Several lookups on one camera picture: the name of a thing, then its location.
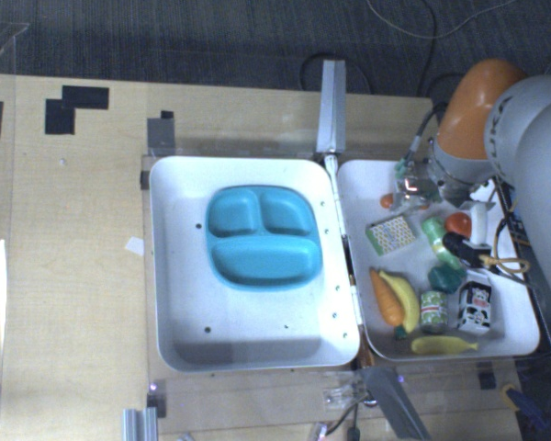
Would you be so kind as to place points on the black cylinder on white bracket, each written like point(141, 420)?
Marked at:
point(464, 246)

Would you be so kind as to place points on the red tomato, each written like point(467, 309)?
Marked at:
point(457, 222)

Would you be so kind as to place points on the cow print milk carton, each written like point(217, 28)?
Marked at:
point(475, 306)

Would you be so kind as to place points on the green plastic bottle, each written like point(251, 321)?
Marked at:
point(436, 234)

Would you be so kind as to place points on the green and red can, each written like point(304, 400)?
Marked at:
point(434, 313)

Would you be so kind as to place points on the green and yellow patterned carton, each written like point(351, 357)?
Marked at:
point(390, 234)

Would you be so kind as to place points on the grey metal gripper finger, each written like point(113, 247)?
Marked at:
point(398, 202)
point(419, 202)

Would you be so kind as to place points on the small orange ball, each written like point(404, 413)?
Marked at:
point(385, 201)

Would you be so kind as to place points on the orange carrot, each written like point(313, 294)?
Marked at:
point(388, 303)

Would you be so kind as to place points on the white plastic tray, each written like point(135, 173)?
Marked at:
point(188, 292)
point(509, 320)

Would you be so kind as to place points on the blue divided plate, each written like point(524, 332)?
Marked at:
point(262, 255)

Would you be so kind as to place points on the yellow banana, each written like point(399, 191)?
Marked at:
point(408, 299)
point(441, 345)

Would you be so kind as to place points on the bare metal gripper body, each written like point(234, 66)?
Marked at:
point(415, 183)

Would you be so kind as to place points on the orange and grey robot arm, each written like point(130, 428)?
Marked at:
point(528, 154)

